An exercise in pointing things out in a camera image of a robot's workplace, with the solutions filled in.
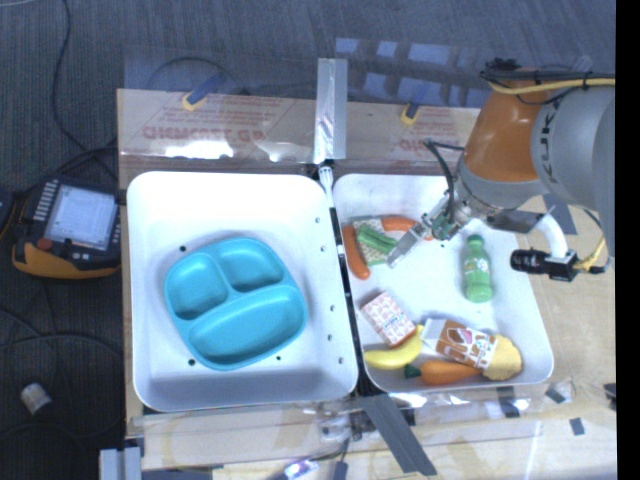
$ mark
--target banana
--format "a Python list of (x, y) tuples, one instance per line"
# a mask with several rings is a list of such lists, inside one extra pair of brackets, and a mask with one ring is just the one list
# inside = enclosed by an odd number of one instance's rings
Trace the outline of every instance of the banana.
[(364, 353), (365, 362), (379, 370), (397, 370), (413, 361), (422, 351), (420, 333), (423, 326), (417, 325), (413, 335), (395, 348), (388, 350), (367, 350)]

